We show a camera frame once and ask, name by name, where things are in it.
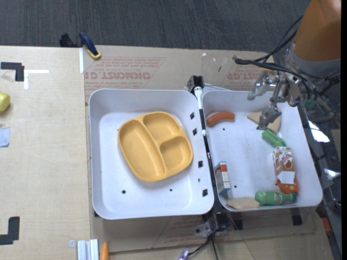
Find thin black and white rod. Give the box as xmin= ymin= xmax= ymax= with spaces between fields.
xmin=194 ymin=86 xmax=219 ymax=215

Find yellow divided plate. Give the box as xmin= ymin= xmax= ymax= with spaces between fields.
xmin=117 ymin=110 xmax=194 ymax=183

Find small white and blue carton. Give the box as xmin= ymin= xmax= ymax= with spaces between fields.
xmin=214 ymin=161 xmax=232 ymax=196

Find brown cardboard board, red print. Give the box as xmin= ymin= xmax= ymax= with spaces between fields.
xmin=82 ymin=45 xmax=318 ymax=253

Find black block with thin wires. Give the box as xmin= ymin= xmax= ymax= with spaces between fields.
xmin=194 ymin=211 xmax=232 ymax=238
xmin=186 ymin=75 xmax=205 ymax=92

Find orange toy sausage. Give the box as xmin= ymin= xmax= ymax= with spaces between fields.
xmin=205 ymin=111 xmax=236 ymax=127

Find tan toy bread slice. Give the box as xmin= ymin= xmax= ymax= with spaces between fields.
xmin=226 ymin=196 xmax=261 ymax=210

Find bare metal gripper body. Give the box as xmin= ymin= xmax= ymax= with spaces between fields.
xmin=281 ymin=70 xmax=310 ymax=107

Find green plastic bottle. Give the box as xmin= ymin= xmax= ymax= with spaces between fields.
xmin=254 ymin=190 xmax=298 ymax=207

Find green toy bean pods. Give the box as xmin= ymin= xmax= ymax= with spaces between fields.
xmin=261 ymin=128 xmax=287 ymax=147

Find white plastic tray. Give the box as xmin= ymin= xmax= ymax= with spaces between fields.
xmin=201 ymin=90 xmax=324 ymax=213
xmin=88 ymin=88 xmax=215 ymax=220

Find yellow rounded toy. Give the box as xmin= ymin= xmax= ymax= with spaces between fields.
xmin=0 ymin=91 xmax=11 ymax=112

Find brown and white printed carton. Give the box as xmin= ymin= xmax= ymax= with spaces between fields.
xmin=272 ymin=145 xmax=296 ymax=185

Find tan triangular bread slice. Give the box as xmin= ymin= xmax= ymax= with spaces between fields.
xmin=246 ymin=112 xmax=282 ymax=134

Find orange packet with star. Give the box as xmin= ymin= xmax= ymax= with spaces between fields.
xmin=275 ymin=177 xmax=300 ymax=195

